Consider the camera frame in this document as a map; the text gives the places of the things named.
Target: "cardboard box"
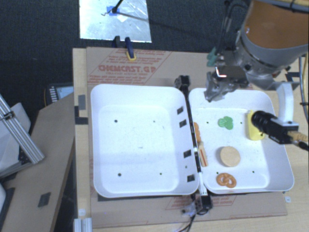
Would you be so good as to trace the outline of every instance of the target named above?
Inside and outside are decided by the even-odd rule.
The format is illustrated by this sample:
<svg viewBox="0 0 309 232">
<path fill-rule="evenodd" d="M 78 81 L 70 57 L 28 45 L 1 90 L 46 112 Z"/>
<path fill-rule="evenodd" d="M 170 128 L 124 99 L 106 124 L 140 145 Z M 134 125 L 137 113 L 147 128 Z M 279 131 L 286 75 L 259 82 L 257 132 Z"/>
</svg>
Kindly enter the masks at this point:
<svg viewBox="0 0 309 232">
<path fill-rule="evenodd" d="M 105 199 L 98 196 L 92 181 L 90 92 L 95 85 L 101 83 L 173 86 L 175 79 L 181 74 L 190 76 L 190 89 L 204 87 L 206 72 L 212 70 L 206 67 L 207 54 L 135 50 L 137 60 L 134 62 L 127 59 L 124 49 L 117 48 L 75 49 L 73 54 L 75 55 L 76 111 L 79 115 L 83 113 L 83 117 L 88 118 L 87 124 L 77 125 L 78 130 L 75 135 L 77 162 L 89 160 L 88 165 L 83 163 L 85 171 L 81 173 L 82 177 L 77 176 L 78 190 L 80 190 L 79 218 L 92 217 L 93 228 L 188 221 L 189 217 L 183 215 L 182 210 L 192 203 L 190 196 L 125 199 Z M 81 126 L 83 132 L 87 131 L 88 135 L 79 132 Z M 78 142 L 86 141 L 89 141 L 89 148 L 78 146 Z M 89 185 L 90 190 L 86 190 L 85 185 Z M 204 216 L 198 216 L 196 220 L 256 218 L 287 214 L 281 192 L 213 196 L 212 201 L 213 209 Z"/>
</svg>

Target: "empty white tray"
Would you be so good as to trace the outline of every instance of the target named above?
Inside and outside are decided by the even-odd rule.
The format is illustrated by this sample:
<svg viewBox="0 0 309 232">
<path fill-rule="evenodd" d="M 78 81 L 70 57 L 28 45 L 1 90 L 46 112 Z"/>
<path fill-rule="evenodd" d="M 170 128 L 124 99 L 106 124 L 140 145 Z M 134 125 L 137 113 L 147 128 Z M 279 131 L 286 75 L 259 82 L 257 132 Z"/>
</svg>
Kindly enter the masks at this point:
<svg viewBox="0 0 309 232">
<path fill-rule="evenodd" d="M 94 186 L 108 198 L 186 195 L 198 187 L 183 94 L 102 84 L 91 91 Z"/>
<path fill-rule="evenodd" d="M 293 187 L 294 177 L 284 145 L 279 145 L 265 135 L 252 141 L 247 135 L 247 114 L 250 110 L 263 110 L 274 114 L 267 94 L 256 90 L 236 90 L 223 100 L 208 102 L 204 88 L 190 92 L 189 100 L 193 121 L 198 123 L 209 166 L 202 168 L 207 189 L 217 194 L 284 191 Z M 232 130 L 222 128 L 218 120 L 224 116 L 233 119 Z M 239 165 L 226 167 L 220 160 L 224 146 L 236 148 L 241 156 Z M 229 173 L 237 181 L 234 188 L 219 186 L 218 173 Z"/>
</svg>

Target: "round beige toy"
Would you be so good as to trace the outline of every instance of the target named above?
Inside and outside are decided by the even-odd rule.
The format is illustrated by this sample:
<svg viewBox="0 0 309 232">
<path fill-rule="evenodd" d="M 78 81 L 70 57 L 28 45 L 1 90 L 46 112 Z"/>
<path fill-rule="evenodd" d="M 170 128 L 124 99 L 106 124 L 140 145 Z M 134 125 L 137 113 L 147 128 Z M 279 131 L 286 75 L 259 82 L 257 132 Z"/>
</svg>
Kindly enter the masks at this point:
<svg viewBox="0 0 309 232">
<path fill-rule="evenodd" d="M 240 154 L 232 146 L 223 147 L 220 151 L 220 158 L 227 167 L 235 167 L 240 162 Z"/>
</svg>

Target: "black carpet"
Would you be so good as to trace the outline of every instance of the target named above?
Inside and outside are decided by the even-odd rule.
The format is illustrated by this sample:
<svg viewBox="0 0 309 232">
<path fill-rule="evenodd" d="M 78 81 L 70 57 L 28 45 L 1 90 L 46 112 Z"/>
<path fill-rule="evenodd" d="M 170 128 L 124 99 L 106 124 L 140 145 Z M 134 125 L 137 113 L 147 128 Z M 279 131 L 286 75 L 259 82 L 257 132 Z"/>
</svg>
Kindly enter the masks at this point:
<svg viewBox="0 0 309 232">
<path fill-rule="evenodd" d="M 209 52 L 215 46 L 224 0 L 146 1 L 153 42 L 135 48 Z M 235 9 L 228 43 L 244 16 Z M 72 81 L 72 49 L 87 46 L 111 42 L 79 38 L 79 0 L 0 0 L 0 94 L 10 106 L 22 102 L 33 121 L 46 86 Z"/>
</svg>

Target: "white tray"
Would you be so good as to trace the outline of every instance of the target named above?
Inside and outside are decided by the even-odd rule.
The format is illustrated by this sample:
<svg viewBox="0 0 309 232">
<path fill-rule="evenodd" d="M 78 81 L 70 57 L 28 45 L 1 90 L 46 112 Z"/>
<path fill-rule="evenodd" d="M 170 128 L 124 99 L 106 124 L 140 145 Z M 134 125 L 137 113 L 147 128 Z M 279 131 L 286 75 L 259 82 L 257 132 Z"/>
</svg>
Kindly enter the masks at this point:
<svg viewBox="0 0 309 232">
<path fill-rule="evenodd" d="M 91 110 L 94 186 L 100 195 L 115 198 L 196 191 L 191 131 L 179 90 L 102 84 L 91 91 Z"/>
<path fill-rule="evenodd" d="M 293 187 L 294 177 L 284 145 L 266 135 L 263 140 L 252 141 L 247 135 L 247 114 L 250 110 L 263 110 L 274 114 L 267 94 L 256 90 L 236 90 L 223 100 L 208 102 L 204 88 L 190 92 L 189 100 L 193 121 L 198 123 L 209 166 L 202 168 L 207 189 L 217 194 L 284 191 Z M 232 130 L 219 127 L 224 116 L 233 119 Z M 239 165 L 226 167 L 220 160 L 220 150 L 233 146 L 241 156 Z M 218 173 L 229 173 L 237 181 L 234 188 L 219 186 Z"/>
</svg>

